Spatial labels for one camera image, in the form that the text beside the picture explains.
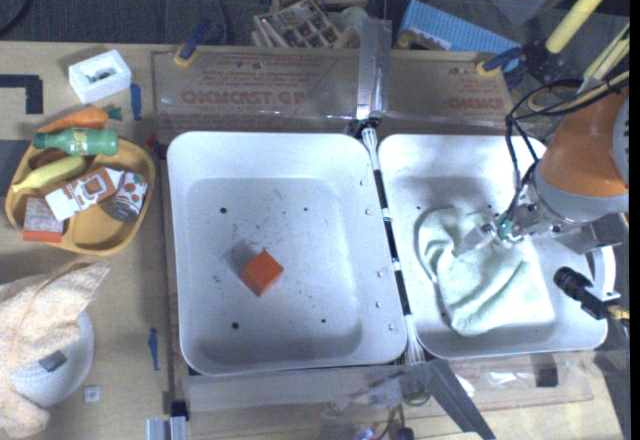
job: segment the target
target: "carrot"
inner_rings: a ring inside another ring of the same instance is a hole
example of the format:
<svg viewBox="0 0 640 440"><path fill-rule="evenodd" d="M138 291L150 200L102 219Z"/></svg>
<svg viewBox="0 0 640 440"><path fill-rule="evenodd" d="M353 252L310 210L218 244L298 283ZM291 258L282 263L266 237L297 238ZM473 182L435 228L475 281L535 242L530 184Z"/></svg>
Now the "carrot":
<svg viewBox="0 0 640 440"><path fill-rule="evenodd" d="M109 119L122 120L120 108L105 111L104 109L88 107L81 111L76 111L67 116L63 116L50 124L40 127L38 132L62 131L71 127L85 129L104 129Z"/></svg>

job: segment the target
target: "white plastic tray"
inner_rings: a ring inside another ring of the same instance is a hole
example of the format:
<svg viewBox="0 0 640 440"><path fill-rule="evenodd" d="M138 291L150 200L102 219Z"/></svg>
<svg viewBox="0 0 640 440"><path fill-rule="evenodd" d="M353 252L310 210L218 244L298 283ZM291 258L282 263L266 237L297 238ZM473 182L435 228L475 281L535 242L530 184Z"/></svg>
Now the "white plastic tray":
<svg viewBox="0 0 640 440"><path fill-rule="evenodd" d="M366 149L340 134L191 132L168 156L180 344L203 374L386 363L406 330ZM284 266L260 298L239 278Z"/></svg>
<svg viewBox="0 0 640 440"><path fill-rule="evenodd" d="M515 147L524 172L531 163L524 143ZM538 155L544 151L535 143ZM504 211L513 197L513 165L502 136L393 135L382 141L380 165L407 294L425 348L441 358L502 356L592 349L607 333L553 283L560 266L591 278L585 257L547 236L525 241L527 259L540 271L554 309L548 321L510 325L478 337L464 337L445 322L437 290L427 277L415 246L424 214L444 206L463 210Z"/></svg>

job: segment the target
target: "white box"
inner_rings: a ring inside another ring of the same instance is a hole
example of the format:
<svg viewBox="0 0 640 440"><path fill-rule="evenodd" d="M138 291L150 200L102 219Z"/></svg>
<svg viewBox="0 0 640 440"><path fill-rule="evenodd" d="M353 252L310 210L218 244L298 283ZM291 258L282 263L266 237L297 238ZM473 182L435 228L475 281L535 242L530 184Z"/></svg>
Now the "white box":
<svg viewBox="0 0 640 440"><path fill-rule="evenodd" d="M116 50L69 67L69 82L80 102L90 104L131 86L131 70Z"/></svg>

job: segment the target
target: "towel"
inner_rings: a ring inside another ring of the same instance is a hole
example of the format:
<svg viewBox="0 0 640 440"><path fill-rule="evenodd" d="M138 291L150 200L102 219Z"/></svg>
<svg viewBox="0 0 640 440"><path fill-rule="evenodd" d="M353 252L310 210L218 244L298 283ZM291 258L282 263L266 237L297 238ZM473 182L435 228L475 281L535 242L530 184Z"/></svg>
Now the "towel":
<svg viewBox="0 0 640 440"><path fill-rule="evenodd" d="M11 374L78 341L76 319L109 269L75 265L0 286L0 429L9 436L34 435L49 420L46 410L18 392Z"/></svg>
<svg viewBox="0 0 640 440"><path fill-rule="evenodd" d="M437 281L451 327L461 335L553 318L546 286L520 245L496 240L455 255L468 232L490 221L485 214L449 207L427 214L419 225L420 260Z"/></svg>

